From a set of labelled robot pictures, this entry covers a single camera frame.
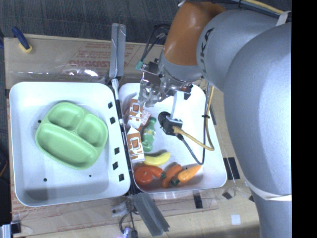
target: toy tomato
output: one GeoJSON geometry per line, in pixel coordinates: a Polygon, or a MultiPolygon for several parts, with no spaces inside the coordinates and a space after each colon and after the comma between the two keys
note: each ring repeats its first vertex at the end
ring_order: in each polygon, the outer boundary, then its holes
{"type": "Polygon", "coordinates": [[[153,175],[149,168],[139,167],[134,171],[134,179],[138,185],[146,185],[152,182],[153,175]]]}

